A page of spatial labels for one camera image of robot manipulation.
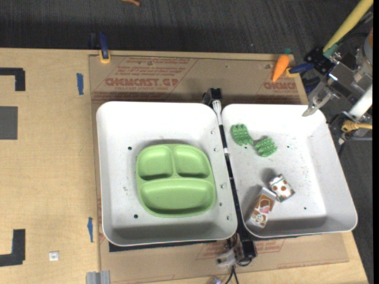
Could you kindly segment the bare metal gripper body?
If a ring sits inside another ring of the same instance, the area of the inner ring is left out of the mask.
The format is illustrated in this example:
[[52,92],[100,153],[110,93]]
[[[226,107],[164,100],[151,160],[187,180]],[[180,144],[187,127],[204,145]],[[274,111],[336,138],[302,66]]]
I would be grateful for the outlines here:
[[363,53],[345,54],[328,74],[328,85],[348,100],[358,100],[372,85],[372,64]]

